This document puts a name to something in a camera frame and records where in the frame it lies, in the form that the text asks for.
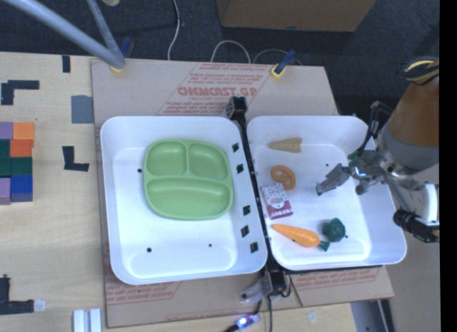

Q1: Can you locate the green cube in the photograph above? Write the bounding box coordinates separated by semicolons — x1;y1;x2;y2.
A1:
0;139;12;177
10;156;34;177

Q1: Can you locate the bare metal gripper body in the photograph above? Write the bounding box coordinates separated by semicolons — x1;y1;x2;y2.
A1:
348;149;406;186

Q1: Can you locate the orange pretzel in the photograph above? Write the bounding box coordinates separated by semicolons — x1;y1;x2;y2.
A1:
270;164;297;191

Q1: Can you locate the brown cardboard board red print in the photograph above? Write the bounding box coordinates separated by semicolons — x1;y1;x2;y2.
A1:
89;58;396;328

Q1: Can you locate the red and white carton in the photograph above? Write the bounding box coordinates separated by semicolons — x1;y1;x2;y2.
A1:
260;182;294;221

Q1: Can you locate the orange cube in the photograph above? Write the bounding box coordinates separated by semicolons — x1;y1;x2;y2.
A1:
12;122;36;142
9;139;34;159

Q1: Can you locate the black block with thin wires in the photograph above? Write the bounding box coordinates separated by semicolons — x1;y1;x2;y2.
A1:
238;269;292;303
228;96;248;121

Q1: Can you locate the blue cube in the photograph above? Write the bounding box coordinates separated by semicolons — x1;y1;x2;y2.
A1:
10;174;34;203

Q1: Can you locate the green broccoli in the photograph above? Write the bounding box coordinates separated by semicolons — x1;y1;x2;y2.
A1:
321;217;347;243

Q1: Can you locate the orange carrot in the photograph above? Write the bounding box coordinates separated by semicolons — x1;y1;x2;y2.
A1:
271;223;331;253

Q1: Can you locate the black cylinder on white bracket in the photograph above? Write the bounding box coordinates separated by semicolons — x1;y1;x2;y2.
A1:
392;182;441;244

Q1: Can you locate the white plastic tray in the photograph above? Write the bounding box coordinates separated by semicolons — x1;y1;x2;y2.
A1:
99;115;269;286
246;114;408;273

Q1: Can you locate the yellow pizza slice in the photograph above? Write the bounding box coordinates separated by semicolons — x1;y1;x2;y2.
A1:
268;137;303;154

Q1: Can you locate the green divided plate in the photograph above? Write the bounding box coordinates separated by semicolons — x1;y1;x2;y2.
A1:
143;139;235;221

